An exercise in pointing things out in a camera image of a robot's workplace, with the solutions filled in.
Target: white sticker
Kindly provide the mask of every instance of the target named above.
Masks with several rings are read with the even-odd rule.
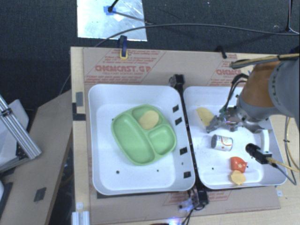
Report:
[[[83,209],[83,203],[82,202],[77,202],[76,203],[76,209]]]
[[[276,192],[277,192],[278,197],[282,197],[282,191],[281,190],[277,190]]]

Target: black clip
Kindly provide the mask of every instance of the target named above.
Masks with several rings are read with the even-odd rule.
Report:
[[[183,74],[175,74],[169,79],[169,86],[176,89],[176,86],[183,86],[185,83]]]
[[[127,51],[127,37],[121,35],[117,42],[117,48],[121,48],[120,50],[120,58],[122,60],[126,60],[128,58],[128,51]]]
[[[215,49],[215,52],[221,52],[221,53],[222,53],[222,57],[223,57],[224,59],[227,58],[227,55],[226,55],[226,53],[225,53],[225,51],[224,51],[224,48],[223,48],[221,45],[217,46],[217,48]]]

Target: green plate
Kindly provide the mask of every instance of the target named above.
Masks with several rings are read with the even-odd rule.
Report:
[[[159,120],[154,128],[145,130],[138,120],[151,110],[158,113]],[[141,105],[119,114],[112,121],[112,134],[126,157],[136,165],[148,165],[159,160],[177,143],[169,122],[151,105]]]

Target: yellow food item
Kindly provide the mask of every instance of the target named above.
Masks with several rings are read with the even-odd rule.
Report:
[[[242,183],[246,181],[245,175],[239,170],[233,171],[231,179],[237,185],[242,185]]]
[[[158,120],[159,114],[156,111],[150,110],[145,112],[143,116],[140,117],[138,123],[143,129],[150,130],[157,125]]]
[[[207,127],[210,121],[214,118],[214,115],[205,107],[197,108],[197,113],[203,124]]]

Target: can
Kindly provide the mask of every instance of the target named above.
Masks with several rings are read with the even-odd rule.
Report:
[[[211,147],[221,151],[230,151],[233,147],[233,139],[230,137],[213,135],[211,139]]]

